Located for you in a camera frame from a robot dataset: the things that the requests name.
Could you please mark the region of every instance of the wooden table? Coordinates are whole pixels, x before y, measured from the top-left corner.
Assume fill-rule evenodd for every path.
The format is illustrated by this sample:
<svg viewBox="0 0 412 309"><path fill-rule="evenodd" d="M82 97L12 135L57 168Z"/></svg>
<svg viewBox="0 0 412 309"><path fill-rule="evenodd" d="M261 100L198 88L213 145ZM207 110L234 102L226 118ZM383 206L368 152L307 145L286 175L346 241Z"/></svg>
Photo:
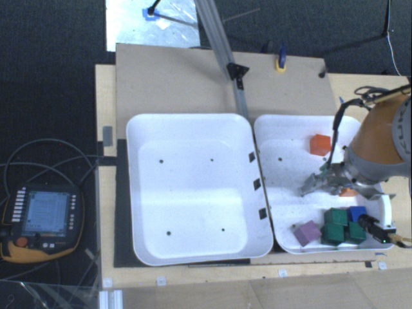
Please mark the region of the wooden table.
<svg viewBox="0 0 412 309"><path fill-rule="evenodd" d="M310 59L305 59L304 63L309 65ZM339 104L339 97L342 97L344 100L353 98L353 90L361 86L370 85L391 89L407 83L407 78L404 77L376 75L328 74L326 78L330 82L335 106ZM116 156L117 154L116 142L118 131L116 128L118 107L116 85L115 66L96 66L98 140L103 141L103 127L112 127L112 145L104 147L104 154L106 156ZM361 121L366 112L359 108L350 108L347 111L347 115L351 115ZM247 266L114 268L115 176L116 167L101 166L98 169L98 223L103 288L155 286L158 277L165 277L168 285L235 281L248 283L248 281L257 279L278 278L279 271L283 270L286 270L288 276L313 276L347 272L374 272L379 274L377 264L379 261L384 261L388 269L407 268L412 272L412 251L398 247L383 253L353 251L307 254L304 256L271 254L261 259L253 259L251 264ZM411 200L409 198L407 180L395 177L388 183L383 184L383 187L386 192L397 194L392 204L393 220L398 227L398 232L405 237L411 237ZM371 261L372 268L367 268L365 261Z"/></svg>

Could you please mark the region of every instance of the block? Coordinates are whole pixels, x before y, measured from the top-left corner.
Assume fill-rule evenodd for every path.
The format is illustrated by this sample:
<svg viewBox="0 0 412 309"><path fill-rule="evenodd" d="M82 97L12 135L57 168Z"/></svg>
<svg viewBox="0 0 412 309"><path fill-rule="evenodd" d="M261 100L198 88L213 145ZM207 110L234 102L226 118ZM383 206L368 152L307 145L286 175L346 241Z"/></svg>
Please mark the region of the block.
<svg viewBox="0 0 412 309"><path fill-rule="evenodd" d="M307 222L304 225L301 225L299 228L297 228L294 231L294 235L295 235L296 239L299 241L299 243L301 244L301 246L305 247L311 241L319 238L322 235L322 233L316 227L315 222L310 220L309 222Z"/></svg>
<svg viewBox="0 0 412 309"><path fill-rule="evenodd" d="M311 155L326 156L330 149L330 136L316 134L310 139Z"/></svg>
<svg viewBox="0 0 412 309"><path fill-rule="evenodd" d="M351 188L343 188L339 194L339 197L355 197L357 194L358 192L356 190Z"/></svg>
<svg viewBox="0 0 412 309"><path fill-rule="evenodd" d="M366 214L365 206L351 206L346 211L350 222L358 222L359 216Z"/></svg>
<svg viewBox="0 0 412 309"><path fill-rule="evenodd" d="M337 246L345 241L343 225L328 223L322 227L321 232L322 244Z"/></svg>
<svg viewBox="0 0 412 309"><path fill-rule="evenodd" d="M345 242L350 244L360 244L366 240L366 232L357 222L349 222L345 228Z"/></svg>
<svg viewBox="0 0 412 309"><path fill-rule="evenodd" d="M333 223L343 227L348 225L348 213L344 209L330 209L323 216L324 224Z"/></svg>

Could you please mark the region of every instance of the blue cube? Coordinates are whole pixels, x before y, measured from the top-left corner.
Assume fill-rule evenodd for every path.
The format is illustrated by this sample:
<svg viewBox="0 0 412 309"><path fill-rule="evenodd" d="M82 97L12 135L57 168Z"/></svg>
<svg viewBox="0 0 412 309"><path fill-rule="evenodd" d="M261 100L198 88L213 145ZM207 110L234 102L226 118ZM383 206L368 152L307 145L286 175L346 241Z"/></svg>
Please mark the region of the blue cube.
<svg viewBox="0 0 412 309"><path fill-rule="evenodd" d="M358 222L359 216L366 214L365 206L351 206L348 208L348 219L350 222Z"/></svg>

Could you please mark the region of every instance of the black floor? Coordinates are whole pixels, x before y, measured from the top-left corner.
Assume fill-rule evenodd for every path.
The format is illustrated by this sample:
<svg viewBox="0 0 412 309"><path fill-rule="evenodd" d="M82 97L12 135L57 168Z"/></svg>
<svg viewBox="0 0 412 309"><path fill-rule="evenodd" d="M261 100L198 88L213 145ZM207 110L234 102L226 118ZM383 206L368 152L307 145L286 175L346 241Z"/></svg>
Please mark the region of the black floor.
<svg viewBox="0 0 412 309"><path fill-rule="evenodd" d="M393 0L391 8L391 42L403 75L411 75L411 3ZM285 43L290 55L324 58L330 72L396 74L388 41L380 36L387 0L216 0L216 4L222 19L260 8L225 22L233 50L260 52L271 39L275 47ZM202 29L200 34L201 45L208 46ZM94 65L115 63L105 40L105 0L0 0L0 163L21 144L38 138L59 138L86 154L97 153ZM52 164L73 155L59 145L43 144L24 150L17 159ZM67 167L67 174L78 181L86 170L79 161ZM37 171L13 167L10 186ZM83 191L86 226L78 250L59 264L51 262L16 280L93 283L97 269L86 253L98 255L93 176ZM0 185L0 200L4 197ZM0 278L35 267L1 262Z"/></svg>

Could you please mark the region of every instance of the green cube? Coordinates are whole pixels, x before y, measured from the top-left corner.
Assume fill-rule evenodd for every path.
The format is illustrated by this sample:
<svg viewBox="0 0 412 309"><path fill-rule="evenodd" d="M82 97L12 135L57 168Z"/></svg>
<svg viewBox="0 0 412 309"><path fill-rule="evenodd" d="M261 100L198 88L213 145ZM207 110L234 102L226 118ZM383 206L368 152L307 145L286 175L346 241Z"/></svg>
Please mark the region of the green cube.
<svg viewBox="0 0 412 309"><path fill-rule="evenodd" d="M324 224L333 223L346 227L348 213L344 209L330 209L324 213Z"/></svg>
<svg viewBox="0 0 412 309"><path fill-rule="evenodd" d="M345 241L343 225L328 223L322 227L321 232L322 244L337 246Z"/></svg>
<svg viewBox="0 0 412 309"><path fill-rule="evenodd" d="M357 222L349 222L345 228L345 242L351 244L360 244L366 240L366 232Z"/></svg>

